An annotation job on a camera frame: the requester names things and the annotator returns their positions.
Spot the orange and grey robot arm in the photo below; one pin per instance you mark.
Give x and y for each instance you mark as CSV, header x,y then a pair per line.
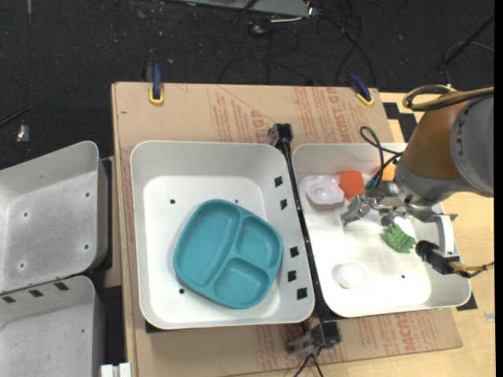
x,y
436,147

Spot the white plastic tray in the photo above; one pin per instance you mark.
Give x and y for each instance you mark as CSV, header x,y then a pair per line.
x,y
165,218
377,293

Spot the orange cube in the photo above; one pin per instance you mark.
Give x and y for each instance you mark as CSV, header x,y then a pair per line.
x,y
352,183

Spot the white toy fried egg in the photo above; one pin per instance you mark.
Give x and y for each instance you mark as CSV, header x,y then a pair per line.
x,y
323,191

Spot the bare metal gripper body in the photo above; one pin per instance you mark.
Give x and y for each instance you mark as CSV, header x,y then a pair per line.
x,y
397,204

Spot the brown cardboard board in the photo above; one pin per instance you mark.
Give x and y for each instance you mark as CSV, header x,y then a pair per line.
x,y
220,112

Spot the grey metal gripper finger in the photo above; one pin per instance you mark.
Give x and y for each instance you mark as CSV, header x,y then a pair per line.
x,y
351,214
364,203

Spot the teal divided plate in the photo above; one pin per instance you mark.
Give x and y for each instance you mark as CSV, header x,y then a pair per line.
x,y
212,249

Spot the black cylinder on white bracket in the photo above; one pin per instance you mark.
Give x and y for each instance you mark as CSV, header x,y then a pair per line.
x,y
434,253

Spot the green toy lettuce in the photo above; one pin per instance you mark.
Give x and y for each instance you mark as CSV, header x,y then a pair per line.
x,y
399,240

